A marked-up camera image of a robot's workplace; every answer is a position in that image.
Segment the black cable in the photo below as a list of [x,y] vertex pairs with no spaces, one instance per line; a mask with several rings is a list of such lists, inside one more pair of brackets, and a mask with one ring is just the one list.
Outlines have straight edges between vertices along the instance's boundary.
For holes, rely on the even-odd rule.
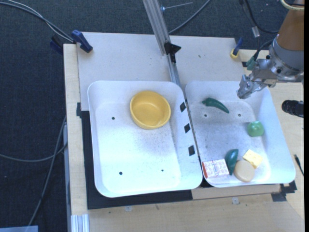
[[55,146],[55,152],[54,152],[54,155],[53,155],[53,159],[52,159],[52,162],[50,164],[50,167],[49,167],[49,171],[47,173],[47,177],[46,179],[44,180],[45,184],[44,184],[44,187],[43,187],[43,190],[42,190],[42,193],[41,193],[41,196],[40,196],[40,200],[37,204],[37,207],[32,215],[32,218],[28,224],[28,227],[31,226],[31,224],[33,223],[33,220],[35,219],[36,215],[37,215],[37,212],[41,206],[41,203],[42,203],[42,200],[43,200],[43,197],[45,195],[45,192],[46,192],[46,189],[47,189],[47,185],[48,185],[48,182],[49,182],[49,179],[50,179],[50,176],[51,176],[51,172],[52,172],[52,169],[53,169],[53,166],[54,166],[54,163],[55,163],[55,158],[56,158],[56,155],[57,155],[57,151],[58,151],[58,148],[59,148],[59,144],[60,144],[60,141],[61,141],[61,136],[62,136],[62,133],[63,133],[63,128],[66,124],[66,119],[67,117],[65,116],[64,119],[63,119],[63,122],[62,122],[62,126],[61,126],[61,129],[60,129],[60,133],[58,135],[58,139],[57,139],[57,143],[56,143],[56,146]]
[[20,9],[22,11],[25,11],[31,15],[34,15],[35,17],[39,18],[40,20],[46,22],[47,24],[49,24],[50,26],[52,26],[55,30],[57,30],[59,33],[65,35],[71,42],[74,42],[74,39],[72,37],[70,37],[68,34],[66,34],[64,31],[62,31],[60,28],[58,28],[57,26],[55,26],[53,23],[51,23],[49,20],[45,19],[44,17],[42,16],[39,16],[38,14],[34,13],[33,11],[31,10],[28,10],[24,7],[21,7],[21,6],[18,6],[18,5],[15,5],[15,4],[11,4],[11,3],[8,3],[8,2],[1,2],[0,1],[0,4],[2,5],[6,5],[6,6],[11,6],[11,7],[14,7],[14,8],[17,8],[17,9]]
[[[57,155],[59,153],[61,153],[65,148],[67,147],[67,144],[64,145],[61,149],[58,150]],[[15,158],[15,157],[9,157],[3,154],[0,154],[0,157],[8,159],[8,160],[14,160],[14,161],[20,161],[20,162],[26,162],[26,163],[36,163],[36,162],[42,162],[42,161],[46,161],[49,160],[51,158],[53,158],[54,155],[46,157],[46,158],[42,158],[42,159],[36,159],[36,160],[27,160],[27,159],[19,159],[19,158]]]
[[266,41],[265,43],[263,43],[263,44],[256,50],[255,54],[253,55],[254,61],[257,60],[260,51],[261,51],[265,46],[270,45],[270,44],[273,42],[273,40],[274,40],[274,39],[271,39],[271,40],[269,40],[269,41]]
[[190,16],[185,22],[181,23],[178,27],[174,28],[173,30],[169,31],[169,34],[172,34],[173,32],[177,31],[178,29],[182,28],[185,24],[187,24],[189,21],[191,21],[199,12],[201,12],[205,6],[210,2],[211,0],[207,0],[202,7],[200,7],[192,16]]
[[301,173],[302,173],[303,176],[304,176],[304,171],[303,171],[303,169],[301,168],[301,164],[300,164],[300,160],[299,160],[298,156],[297,156],[297,155],[294,155],[294,158],[295,158],[295,160],[296,160],[296,163],[297,163],[298,166],[299,166],[299,169],[300,169]]
[[241,5],[241,7],[242,7],[243,12],[247,16],[248,20],[251,22],[253,27],[257,27],[258,29],[260,29],[264,33],[270,33],[270,34],[278,33],[278,30],[277,31],[268,31],[268,30],[260,27],[257,24],[257,22],[256,22],[256,20],[255,20],[255,18],[253,16],[253,13],[252,13],[252,10],[251,10],[251,7],[249,5],[248,0],[239,0],[239,3]]
[[256,37],[256,41],[257,41],[257,50],[261,49],[260,47],[260,36],[259,37]]

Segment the wooden table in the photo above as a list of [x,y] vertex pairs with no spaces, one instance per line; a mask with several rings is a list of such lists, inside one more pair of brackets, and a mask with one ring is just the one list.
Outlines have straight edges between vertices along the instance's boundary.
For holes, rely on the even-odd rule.
[[[254,51],[241,50],[241,61]],[[260,53],[260,58],[267,51]],[[68,200],[69,229],[84,215],[91,232],[199,232],[199,231],[304,231],[304,178],[295,164],[297,190],[287,195],[287,202],[273,202],[271,193],[279,193],[276,185],[232,188],[197,188],[193,200],[177,203],[157,203],[130,207],[87,209],[84,172],[82,123],[76,115],[80,102],[77,46],[64,45],[64,69],[68,125]],[[277,84],[270,89],[282,130],[291,155],[303,161],[303,119],[284,113],[284,100],[303,100],[301,84]]]

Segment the wire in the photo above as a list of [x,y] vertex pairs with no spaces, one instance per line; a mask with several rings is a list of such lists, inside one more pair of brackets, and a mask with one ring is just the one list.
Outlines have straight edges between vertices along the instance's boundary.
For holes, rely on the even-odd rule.
[[252,10],[251,10],[251,7],[250,7],[250,5],[249,5],[248,0],[239,0],[239,3],[240,3],[240,5],[241,5],[241,7],[242,7],[243,12],[244,12],[245,15],[247,16],[248,20],[251,22],[251,24],[252,24],[253,27],[257,27],[258,29],[260,29],[260,30],[261,30],[262,32],[264,32],[264,33],[270,33],[270,34],[278,33],[278,30],[277,30],[277,31],[268,31],[268,30],[266,30],[266,29],[260,27],[260,26],[257,24],[257,22],[256,22],[256,20],[255,20],[255,18],[254,18],[254,16],[253,16],[253,13],[252,13]]
[[254,61],[257,60],[258,56],[259,56],[259,53],[260,51],[263,49],[263,47],[267,46],[267,45],[270,45],[272,42],[273,42],[274,39],[271,39],[269,41],[266,41],[265,43],[263,43],[259,48],[257,48],[255,54],[253,55],[254,57]]
[[178,29],[182,28],[185,24],[187,24],[189,21],[191,21],[202,9],[205,8],[205,6],[210,2],[210,0],[207,0],[202,7],[200,7],[189,19],[187,19],[185,22],[180,24],[178,27],[174,28],[173,30],[169,31],[169,34],[177,31]]
[[74,39],[72,37],[70,37],[68,34],[66,34],[64,31],[62,31],[60,28],[55,26],[53,23],[51,23],[50,21],[45,19],[40,13],[38,13],[36,10],[32,9],[31,7],[29,7],[25,4],[13,1],[13,0],[5,0],[5,1],[9,1],[9,2],[12,2],[12,3],[0,1],[0,4],[10,6],[10,7],[14,7],[14,8],[20,9],[22,11],[25,11],[25,12],[28,12],[28,13],[34,15],[35,17],[39,18],[40,20],[44,21],[56,34],[58,34],[59,36],[61,36],[64,39],[70,41],[71,43],[74,42]]
[[257,43],[257,50],[261,49],[261,46],[260,46],[260,36],[256,38],[256,43]]
[[[57,155],[58,155],[59,153],[61,153],[66,147],[67,147],[67,144],[65,144],[61,149],[58,150]],[[28,162],[30,162],[30,163],[31,163],[31,162],[35,163],[35,162],[46,161],[46,160],[49,160],[49,159],[53,158],[53,156],[54,156],[54,155],[49,156],[49,157],[46,157],[46,158],[42,158],[42,159],[27,160],[27,159],[19,159],[19,158],[9,157],[9,156],[0,154],[0,157],[2,157],[2,158],[9,159],[9,160],[14,160],[14,161],[26,162],[26,163],[28,163]]]
[[300,160],[299,160],[298,156],[297,156],[297,155],[294,155],[294,158],[295,158],[295,161],[296,161],[296,163],[297,163],[297,165],[298,165],[298,167],[299,167],[299,169],[300,169],[302,175],[305,177],[304,171],[303,171],[303,169],[301,168],[301,164],[300,164]]
[[44,184],[44,187],[43,187],[43,190],[42,190],[42,193],[41,193],[41,197],[40,197],[40,200],[39,200],[39,202],[37,204],[37,207],[36,207],[32,217],[31,217],[31,220],[30,220],[30,222],[28,224],[28,227],[31,226],[31,224],[33,223],[33,220],[35,219],[35,217],[37,215],[37,212],[38,212],[38,210],[39,210],[39,208],[41,206],[43,197],[45,195],[45,192],[46,192],[46,189],[47,189],[47,185],[48,185],[48,182],[49,182],[49,179],[50,179],[50,176],[51,176],[51,172],[52,172],[52,169],[53,169],[53,166],[54,166],[55,158],[56,158],[56,155],[57,155],[57,150],[59,148],[59,144],[60,144],[60,141],[61,141],[61,135],[63,133],[63,128],[64,128],[64,126],[66,124],[66,119],[67,119],[67,117],[65,116],[64,119],[63,119],[63,122],[62,122],[62,126],[61,126],[61,129],[60,129],[59,135],[58,135],[58,139],[57,139],[57,143],[56,143],[56,146],[55,146],[55,152],[54,152],[54,155],[53,155],[53,158],[52,158],[52,162],[50,164],[46,180],[44,181],[45,184]]

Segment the metal bracket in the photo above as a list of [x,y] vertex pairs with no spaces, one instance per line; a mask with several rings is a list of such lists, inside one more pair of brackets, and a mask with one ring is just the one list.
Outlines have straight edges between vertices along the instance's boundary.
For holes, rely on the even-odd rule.
[[164,44],[164,49],[165,49],[166,54],[167,55],[169,54],[170,60],[172,61],[172,63],[176,63],[175,54],[181,49],[181,47],[174,45],[171,42],[166,42]]
[[71,216],[71,232],[90,232],[89,214]]

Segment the green ball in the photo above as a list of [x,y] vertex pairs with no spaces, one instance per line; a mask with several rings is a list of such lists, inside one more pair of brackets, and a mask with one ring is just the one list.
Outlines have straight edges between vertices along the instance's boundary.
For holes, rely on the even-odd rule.
[[254,121],[247,126],[248,134],[251,137],[259,137],[264,134],[264,127],[260,121]]

